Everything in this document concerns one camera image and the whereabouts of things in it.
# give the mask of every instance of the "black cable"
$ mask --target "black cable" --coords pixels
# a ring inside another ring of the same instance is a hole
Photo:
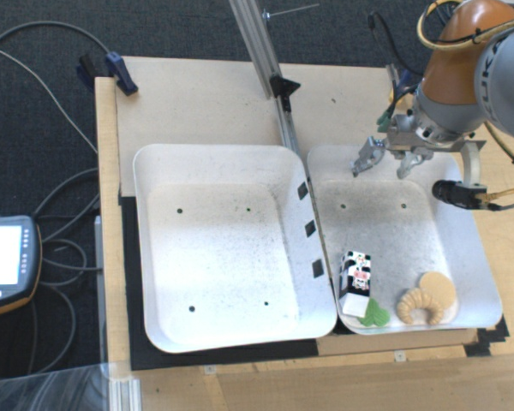
[[[80,219],[82,219],[86,214],[91,211],[95,205],[99,202],[99,194],[95,195],[95,197],[90,201],[90,203],[80,212],[76,217],[74,217],[70,222],[66,223],[63,227],[60,229],[57,229],[54,231],[51,235],[48,235],[46,238],[42,240],[42,243],[46,243],[48,241],[51,241],[58,235],[62,234],[64,231],[72,227],[75,223],[77,223]]]
[[[491,211],[504,211],[504,210],[510,210],[510,209],[514,209],[514,204],[509,204],[509,205],[497,205],[497,204],[489,203],[489,204],[487,205],[487,209],[488,209],[488,210],[491,210]]]
[[[41,216],[38,216],[38,221],[45,221],[45,220],[52,220],[52,219],[72,219],[73,217],[76,217],[76,215],[41,215]]]
[[[36,207],[36,210],[33,211],[32,217],[36,219],[39,217],[39,213],[42,211],[42,209],[50,202],[51,199],[53,199],[59,192],[61,192],[65,187],[67,187],[69,184],[80,180],[84,178],[85,176],[93,176],[98,174],[99,169],[98,168],[91,168],[83,170],[82,172],[78,172],[77,174],[72,175],[70,178],[67,178],[65,181],[63,181],[61,184],[59,184],[56,188],[54,188],[48,196],[46,196],[42,202]]]
[[[428,18],[428,15],[429,14],[429,9],[430,7],[435,4],[435,3],[431,3],[429,4],[428,6],[425,7],[423,13],[422,13],[422,31],[424,32],[425,30],[425,27],[426,27],[426,22],[427,22],[427,18]],[[503,25],[509,25],[512,21],[505,21],[504,23],[500,23],[498,24],[497,26],[493,26],[493,27],[489,27],[487,29],[480,29],[479,27],[476,28],[475,32],[474,33],[471,33],[469,35],[465,35],[463,37],[459,37],[459,38],[455,38],[455,39],[441,39],[441,38],[437,38],[437,39],[430,39],[430,38],[427,38],[428,41],[430,42],[433,42],[433,43],[444,43],[446,45],[452,45],[452,44],[458,44],[458,43],[462,43],[464,41],[469,41],[469,40],[472,40],[472,42],[477,45],[479,43],[476,43],[475,42],[475,39],[476,38],[479,38],[481,35],[484,35],[488,32],[491,32],[495,29],[498,29],[499,27],[502,27]]]
[[[386,112],[388,113],[389,117],[392,117],[392,114],[394,113],[394,110],[396,109],[397,103],[400,101],[401,98],[404,96],[415,92],[419,84],[414,84],[412,86],[408,86],[405,90],[403,90],[401,93],[396,94],[396,90],[394,90],[394,93],[392,95],[392,102],[386,109]]]
[[[72,342],[75,339],[75,333],[76,333],[76,312],[75,312],[75,307],[72,304],[72,301],[70,301],[70,299],[63,292],[61,292],[60,290],[55,289],[55,288],[53,288],[51,286],[45,286],[45,287],[48,288],[49,290],[55,292],[57,295],[59,295],[63,299],[63,301],[65,302],[67,307],[69,308],[70,318],[71,318],[71,327],[70,327],[69,339],[67,340],[67,342],[63,346],[63,349],[61,350],[59,355],[52,362],[50,362],[48,365],[40,368],[39,370],[37,370],[34,373],[47,372],[51,368],[53,368],[65,356],[65,354],[69,351],[70,346],[72,345]]]
[[[371,30],[371,33],[374,36],[375,42],[377,42],[379,48],[380,48],[380,41],[375,33],[375,29],[377,28],[375,25],[375,19],[377,19],[379,21],[380,25],[383,27],[383,30],[385,31],[387,43],[390,47],[392,55],[397,59],[397,61],[402,65],[402,67],[407,69],[409,72],[416,74],[418,76],[422,76],[423,73],[421,71],[411,68],[398,53],[396,44],[394,43],[394,38],[392,37],[392,34],[391,34],[391,30],[388,27],[388,25],[386,24],[386,21],[382,17],[382,15],[377,11],[372,11],[368,15],[368,27]]]
[[[438,8],[436,10],[436,15],[439,18],[440,23],[442,23],[442,26],[445,26],[449,19],[451,18],[451,11],[448,8]]]
[[[87,267],[87,255],[86,255],[86,252],[77,243],[69,241],[68,239],[52,239],[52,240],[48,241],[47,243],[62,243],[64,245],[67,245],[68,247],[73,248],[81,256],[81,258],[82,258],[82,265],[80,265],[80,266],[65,265],[65,264],[61,264],[59,262],[56,262],[54,260],[42,259],[42,261],[44,263],[48,264],[48,265],[56,266],[57,268],[62,268],[64,270],[77,271],[77,274],[76,274],[76,276],[71,277],[70,279],[64,280],[62,282],[45,282],[45,281],[40,279],[40,282],[39,282],[40,284],[42,284],[44,286],[53,286],[53,287],[66,286],[66,285],[69,285],[69,284],[75,282],[76,280],[78,280],[84,274],[84,272],[88,272],[88,271],[99,272],[99,271],[102,271],[101,268],[88,268]]]
[[[34,358],[36,357],[36,348],[38,346],[38,314],[36,312],[36,305],[34,299],[31,300],[31,311],[33,313],[33,346],[31,348],[31,357],[28,362],[27,374],[33,372]]]
[[[68,23],[64,23],[62,21],[31,21],[25,24],[21,24],[19,26],[12,27],[11,29],[3,32],[0,34],[0,42],[9,37],[10,35],[13,35],[15,33],[18,33],[21,30],[32,28],[32,27],[61,27],[66,28],[69,30],[73,30],[77,33],[80,33],[86,37],[88,37],[90,40],[92,40],[94,43],[96,43],[106,54],[110,52],[109,48],[104,45],[97,37],[95,37],[93,34],[89,33],[87,30],[82,29],[81,27],[71,25]]]

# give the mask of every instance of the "white plastic bin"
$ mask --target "white plastic bin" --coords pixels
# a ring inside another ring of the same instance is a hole
[[[146,333],[181,353],[328,334],[337,309],[302,162],[281,146],[134,158]]]
[[[436,153],[399,180],[400,162],[387,153],[354,178],[350,161],[358,158],[360,148],[317,146],[308,155],[336,298],[342,255],[363,252],[371,256],[370,296],[391,316],[384,327],[365,327],[358,318],[343,314],[338,303],[342,322],[360,334],[496,325],[501,300],[473,214],[432,196],[436,181],[461,180],[455,159]],[[428,325],[419,310],[413,313],[414,324],[407,325],[396,315],[397,302],[427,271],[439,271],[453,281],[456,302],[437,325]]]

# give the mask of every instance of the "metal bracket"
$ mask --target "metal bracket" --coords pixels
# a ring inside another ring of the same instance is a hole
[[[217,366],[216,365],[204,366],[204,374],[205,375],[217,374]]]
[[[282,109],[291,113],[290,96],[297,90],[301,84],[283,78],[280,74],[273,74],[270,79],[272,94],[275,98],[280,97]]]
[[[358,152],[358,159],[350,163],[352,175],[356,178],[364,170],[373,168],[385,156],[383,140],[368,137],[362,149]]]
[[[406,362],[408,360],[403,350],[394,350],[394,360],[396,362]]]
[[[109,382],[109,409],[111,411],[141,411],[140,380],[111,380]]]
[[[480,149],[481,147],[474,141],[466,141],[461,147],[464,170],[463,185],[466,188],[483,188],[480,184]]]
[[[423,164],[427,160],[431,160],[433,155],[434,152],[432,150],[424,147],[416,147],[411,151],[407,151],[402,159],[400,167],[397,168],[397,177],[400,180],[403,180],[409,175],[414,167]]]

